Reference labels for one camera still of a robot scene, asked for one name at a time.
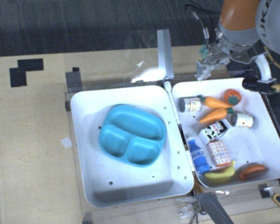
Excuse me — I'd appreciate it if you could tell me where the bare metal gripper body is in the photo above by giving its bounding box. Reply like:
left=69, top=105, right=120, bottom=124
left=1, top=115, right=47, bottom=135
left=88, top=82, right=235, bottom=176
left=197, top=26, right=251, bottom=69

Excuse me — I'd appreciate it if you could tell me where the orange carrot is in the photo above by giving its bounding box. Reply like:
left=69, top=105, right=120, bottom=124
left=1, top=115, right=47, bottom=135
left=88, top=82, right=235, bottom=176
left=197, top=91, right=234, bottom=112
left=197, top=106, right=235, bottom=125

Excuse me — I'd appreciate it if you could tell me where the small can with yellow label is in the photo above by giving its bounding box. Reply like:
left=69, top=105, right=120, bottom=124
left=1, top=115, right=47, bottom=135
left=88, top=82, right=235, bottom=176
left=178, top=95, right=203, bottom=114

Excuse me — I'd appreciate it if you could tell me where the red tomato with green top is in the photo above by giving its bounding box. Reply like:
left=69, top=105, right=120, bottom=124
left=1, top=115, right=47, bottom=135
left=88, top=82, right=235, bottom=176
left=222, top=87, right=243, bottom=107

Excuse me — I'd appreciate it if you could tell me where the black and white milk carton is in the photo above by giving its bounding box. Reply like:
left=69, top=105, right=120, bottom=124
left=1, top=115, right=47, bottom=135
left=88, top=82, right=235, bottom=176
left=197, top=118, right=234, bottom=146

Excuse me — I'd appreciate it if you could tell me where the orange and white carton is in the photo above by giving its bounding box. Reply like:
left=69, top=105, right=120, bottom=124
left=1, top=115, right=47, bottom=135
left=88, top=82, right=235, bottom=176
left=206, top=139, right=233, bottom=168

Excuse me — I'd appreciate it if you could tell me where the blue bottle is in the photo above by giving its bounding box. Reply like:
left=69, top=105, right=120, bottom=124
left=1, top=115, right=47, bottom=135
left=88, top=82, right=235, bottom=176
left=186, top=136, right=211, bottom=176

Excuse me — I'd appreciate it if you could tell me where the blue divided plate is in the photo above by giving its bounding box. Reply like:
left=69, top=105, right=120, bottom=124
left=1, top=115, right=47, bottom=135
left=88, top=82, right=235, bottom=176
left=94, top=99, right=172, bottom=173

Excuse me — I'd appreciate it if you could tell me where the white plastic tray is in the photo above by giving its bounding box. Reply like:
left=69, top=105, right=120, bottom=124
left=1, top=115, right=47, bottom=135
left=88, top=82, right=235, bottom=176
left=170, top=70, right=280, bottom=193
left=68, top=79, right=197, bottom=211

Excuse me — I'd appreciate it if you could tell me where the yellow banana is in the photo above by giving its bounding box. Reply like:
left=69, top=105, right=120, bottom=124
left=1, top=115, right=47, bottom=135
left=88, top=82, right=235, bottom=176
left=202, top=160, right=239, bottom=186

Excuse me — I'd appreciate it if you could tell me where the red sausage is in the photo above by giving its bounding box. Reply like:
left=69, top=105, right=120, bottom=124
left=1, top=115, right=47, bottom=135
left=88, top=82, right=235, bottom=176
left=237, top=163, right=268, bottom=182

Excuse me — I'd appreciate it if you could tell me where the black cylinder on white bracket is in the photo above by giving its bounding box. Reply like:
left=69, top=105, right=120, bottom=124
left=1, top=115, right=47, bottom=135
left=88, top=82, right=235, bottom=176
left=238, top=52, right=279, bottom=96

